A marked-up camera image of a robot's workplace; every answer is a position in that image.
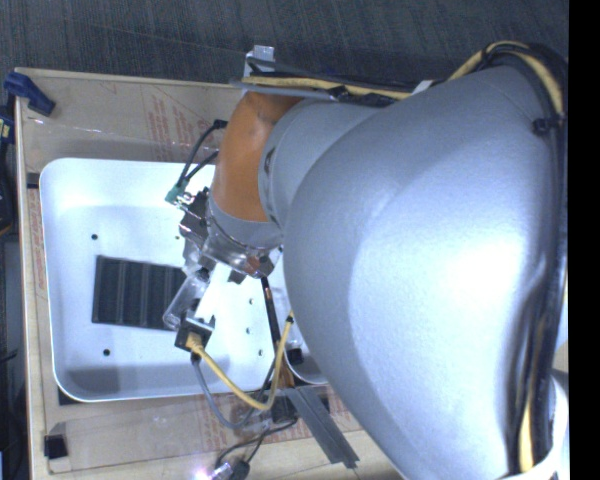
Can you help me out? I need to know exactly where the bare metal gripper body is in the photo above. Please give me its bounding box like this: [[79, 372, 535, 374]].
[[178, 187, 282, 280]]

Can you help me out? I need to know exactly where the black ribbed rectangular pad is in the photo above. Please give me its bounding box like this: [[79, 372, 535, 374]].
[[91, 254, 187, 330]]

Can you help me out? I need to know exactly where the brown cardboard board red print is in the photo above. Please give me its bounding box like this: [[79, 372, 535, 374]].
[[13, 66, 402, 477]]

